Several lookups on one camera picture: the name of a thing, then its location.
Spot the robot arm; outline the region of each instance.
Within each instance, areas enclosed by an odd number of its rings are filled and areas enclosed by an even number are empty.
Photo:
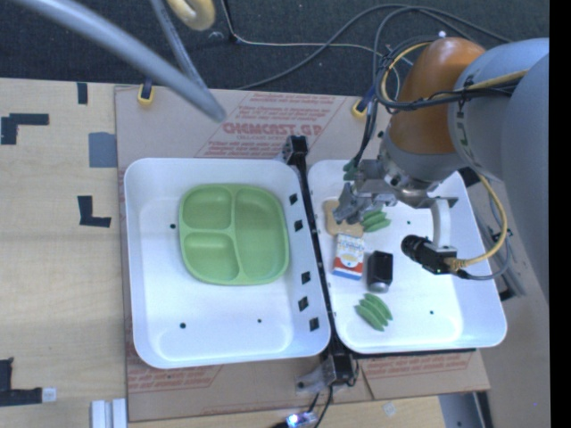
[[[377,158],[352,167],[335,219],[355,223],[364,210],[396,202],[433,208],[430,193],[457,169],[470,167],[481,179],[505,184],[525,249],[549,298],[549,39],[485,51],[462,38],[440,38],[415,61],[398,102],[387,97],[383,83],[393,65],[379,73],[374,98],[393,116]],[[410,244],[403,242],[402,248],[415,259],[413,250],[421,243]],[[447,261],[458,274],[461,265]]]

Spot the white tray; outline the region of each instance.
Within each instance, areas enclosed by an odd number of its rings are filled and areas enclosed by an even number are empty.
[[[255,185],[281,201],[290,263],[277,281],[222,286],[200,282],[186,270],[171,225],[178,222],[184,193],[215,183]],[[299,358],[327,346],[331,329],[292,168],[276,160],[142,159],[128,167],[124,188],[134,343],[147,364]],[[303,227],[296,231],[300,220]]]
[[[354,306],[367,291],[366,278],[360,281],[334,276],[335,239],[326,231],[323,203],[337,199],[343,188],[346,160],[324,160],[309,172],[312,204],[317,215],[319,247],[327,289],[335,313],[335,327],[341,341],[363,354],[462,350],[492,347],[500,343],[507,325],[501,300],[493,280],[468,281],[456,276],[435,276],[401,251],[406,235],[432,239],[430,210],[414,210],[402,203],[386,207],[389,227],[365,234],[366,254],[384,251],[393,255],[393,283],[380,295],[393,313],[393,321],[383,332],[371,328]],[[434,196],[458,197],[451,209],[451,244],[459,258],[484,252],[466,187],[457,173],[434,192]],[[469,268],[474,275],[490,274],[487,260]]]

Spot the cardboard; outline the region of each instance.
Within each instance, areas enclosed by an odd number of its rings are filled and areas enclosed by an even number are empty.
[[[228,113],[216,124],[166,88],[156,87],[146,107],[138,103],[137,91],[128,86],[115,93],[129,421],[306,408],[314,394],[299,392],[295,379],[315,369],[319,357],[161,370],[137,356],[130,333],[122,179],[130,163],[145,157],[279,159],[290,135],[307,137],[309,166],[324,159],[349,160],[364,128],[351,113],[358,98],[214,90]],[[380,110],[377,131],[388,118]],[[372,141],[363,157],[374,158],[377,148]],[[478,351],[359,362],[355,386],[338,389],[334,404],[489,388]],[[320,403],[327,396],[322,393]]]

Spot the green plate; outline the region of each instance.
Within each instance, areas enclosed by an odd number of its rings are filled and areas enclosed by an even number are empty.
[[[249,185],[199,185],[180,202],[186,269],[210,284],[266,284],[289,264],[286,219],[273,193]]]

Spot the wooden surface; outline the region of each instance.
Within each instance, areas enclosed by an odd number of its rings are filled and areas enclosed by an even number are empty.
[[[85,105],[75,83],[0,79],[0,116],[50,116],[0,145],[0,359],[14,358],[14,389],[57,390],[55,403],[0,407],[0,427],[88,427],[91,401],[126,397],[117,169],[88,159],[90,133],[115,133],[113,89],[90,84]],[[79,224],[79,195],[93,196],[109,228]],[[264,428],[287,415],[129,426]],[[336,404],[321,426],[357,425],[444,427],[437,397]]]

